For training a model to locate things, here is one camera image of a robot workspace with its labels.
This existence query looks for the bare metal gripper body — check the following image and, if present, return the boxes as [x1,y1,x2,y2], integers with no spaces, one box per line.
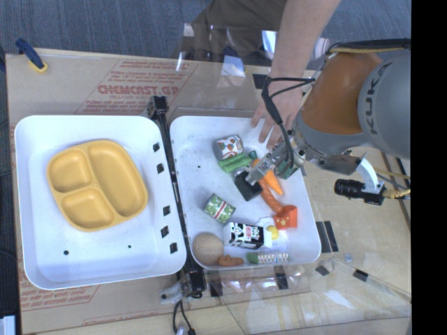
[257,140,364,185]

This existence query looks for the person's hand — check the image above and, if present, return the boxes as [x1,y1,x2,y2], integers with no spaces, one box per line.
[250,76,305,151]

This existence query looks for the black cube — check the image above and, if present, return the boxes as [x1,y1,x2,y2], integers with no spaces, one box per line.
[233,170,264,202]

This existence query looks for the orange carrot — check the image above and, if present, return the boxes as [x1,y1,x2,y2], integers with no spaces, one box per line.
[251,158,285,196]

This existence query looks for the green bean pods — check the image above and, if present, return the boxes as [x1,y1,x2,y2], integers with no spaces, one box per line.
[217,152,253,174]

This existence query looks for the orange-brown sausage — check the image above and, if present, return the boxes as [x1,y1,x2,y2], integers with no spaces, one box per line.
[258,178,285,214]

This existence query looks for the white can with strawberries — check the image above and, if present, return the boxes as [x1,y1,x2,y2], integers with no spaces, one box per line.
[212,134,244,162]

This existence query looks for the green and red can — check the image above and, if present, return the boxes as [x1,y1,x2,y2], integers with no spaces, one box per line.
[203,193,237,225]

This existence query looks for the orange carton with star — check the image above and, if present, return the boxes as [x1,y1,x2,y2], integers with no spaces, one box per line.
[272,204,299,231]

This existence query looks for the black and white milk carton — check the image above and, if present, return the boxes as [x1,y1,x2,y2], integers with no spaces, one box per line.
[223,221,274,251]

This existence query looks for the white plastic tray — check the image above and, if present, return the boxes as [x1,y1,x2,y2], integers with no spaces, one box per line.
[13,114,187,291]
[168,114,323,271]

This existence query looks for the thin black rod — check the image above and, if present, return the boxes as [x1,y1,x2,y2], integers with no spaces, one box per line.
[155,110,198,285]

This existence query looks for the green patterned packet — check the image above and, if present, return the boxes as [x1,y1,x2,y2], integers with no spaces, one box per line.
[246,251,291,266]

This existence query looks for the beige round bread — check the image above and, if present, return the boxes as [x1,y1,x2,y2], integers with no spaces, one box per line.
[191,232,225,267]

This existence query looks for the yellow divided plate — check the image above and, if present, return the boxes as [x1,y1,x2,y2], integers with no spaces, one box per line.
[45,138,149,233]

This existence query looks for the person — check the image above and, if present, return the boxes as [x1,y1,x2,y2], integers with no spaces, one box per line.
[191,0,298,66]

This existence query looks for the brown cardboard board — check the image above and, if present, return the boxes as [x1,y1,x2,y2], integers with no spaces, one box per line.
[4,47,317,335]

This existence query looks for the black cylinder on white bracket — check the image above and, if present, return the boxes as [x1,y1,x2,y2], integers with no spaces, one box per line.
[334,157,387,207]

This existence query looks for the black block with wires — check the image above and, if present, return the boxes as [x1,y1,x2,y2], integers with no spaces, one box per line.
[146,95,170,119]
[177,268,207,299]

